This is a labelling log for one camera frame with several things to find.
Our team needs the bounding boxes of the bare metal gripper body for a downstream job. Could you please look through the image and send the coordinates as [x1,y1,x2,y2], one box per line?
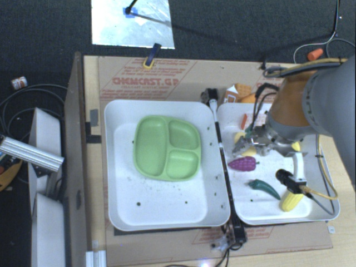
[249,124,296,157]

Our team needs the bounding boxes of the yellow banana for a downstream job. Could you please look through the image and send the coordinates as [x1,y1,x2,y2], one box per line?
[233,131,258,157]

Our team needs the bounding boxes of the purple grapes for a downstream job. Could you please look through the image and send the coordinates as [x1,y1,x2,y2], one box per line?
[228,156,260,173]

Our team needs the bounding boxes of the thin black and white rod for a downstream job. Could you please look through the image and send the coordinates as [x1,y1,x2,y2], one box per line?
[210,98,238,228]

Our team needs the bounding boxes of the dark green chili pepper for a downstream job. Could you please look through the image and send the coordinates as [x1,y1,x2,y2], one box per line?
[247,179,282,201]

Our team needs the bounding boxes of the orange and white carton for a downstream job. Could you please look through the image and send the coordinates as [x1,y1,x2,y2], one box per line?
[223,84,241,104]

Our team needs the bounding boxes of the orange waffle biscuit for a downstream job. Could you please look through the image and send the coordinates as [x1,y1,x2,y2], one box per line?
[234,83,253,99]

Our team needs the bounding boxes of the white plastic tray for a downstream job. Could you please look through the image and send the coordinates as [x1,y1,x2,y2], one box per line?
[103,99,232,232]
[216,102,341,226]

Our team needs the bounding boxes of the yellow corn cob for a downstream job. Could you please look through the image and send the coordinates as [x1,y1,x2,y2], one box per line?
[279,191,304,212]

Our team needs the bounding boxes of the green divided plate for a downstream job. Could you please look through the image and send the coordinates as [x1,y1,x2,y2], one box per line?
[132,115,202,182]

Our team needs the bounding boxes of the brown cardboard board red print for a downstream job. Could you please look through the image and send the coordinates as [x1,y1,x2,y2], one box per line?
[97,55,333,267]

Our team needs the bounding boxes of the small orange and white can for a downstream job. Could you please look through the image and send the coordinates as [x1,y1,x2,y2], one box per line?
[11,76,29,91]

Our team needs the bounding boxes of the black cylinder on white bracket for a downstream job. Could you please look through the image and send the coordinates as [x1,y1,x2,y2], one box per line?
[275,151,308,195]

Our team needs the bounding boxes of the black block with thin wires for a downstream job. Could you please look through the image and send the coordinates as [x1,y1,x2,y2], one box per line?
[231,218,248,245]
[201,88,219,104]

